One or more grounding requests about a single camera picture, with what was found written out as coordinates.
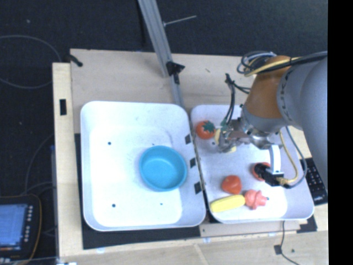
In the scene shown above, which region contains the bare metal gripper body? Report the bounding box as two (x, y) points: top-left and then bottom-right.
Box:
(223, 119), (277, 150)

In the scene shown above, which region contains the yellow banana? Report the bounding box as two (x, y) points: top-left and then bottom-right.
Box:
(214, 128), (238, 154)

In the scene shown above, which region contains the white plastic tray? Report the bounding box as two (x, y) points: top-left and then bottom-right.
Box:
(79, 100), (207, 232)
(190, 104), (315, 225)

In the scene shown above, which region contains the red tomato with green top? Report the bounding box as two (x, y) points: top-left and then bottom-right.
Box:
(195, 120), (217, 140)

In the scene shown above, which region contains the red round toy fruit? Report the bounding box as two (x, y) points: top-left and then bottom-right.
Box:
(251, 162), (271, 181)

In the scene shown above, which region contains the orange red toy pepper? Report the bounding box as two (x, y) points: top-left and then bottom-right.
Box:
(221, 174), (243, 195)

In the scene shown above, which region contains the yellow corn cob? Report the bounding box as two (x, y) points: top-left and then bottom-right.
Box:
(210, 194), (246, 213)

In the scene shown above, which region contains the pink toy figure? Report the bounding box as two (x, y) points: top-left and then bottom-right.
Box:
(244, 189), (269, 210)

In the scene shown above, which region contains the blue bowl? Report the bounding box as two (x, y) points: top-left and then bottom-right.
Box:
(138, 145), (188, 192)

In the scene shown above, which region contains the black keyboard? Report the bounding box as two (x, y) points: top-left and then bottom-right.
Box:
(300, 157), (328, 206)

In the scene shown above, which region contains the pale wood board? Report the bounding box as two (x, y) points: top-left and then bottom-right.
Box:
(69, 48), (318, 239)

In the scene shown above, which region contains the black cylinder on white bracket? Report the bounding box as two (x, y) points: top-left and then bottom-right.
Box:
(253, 144), (285, 187)

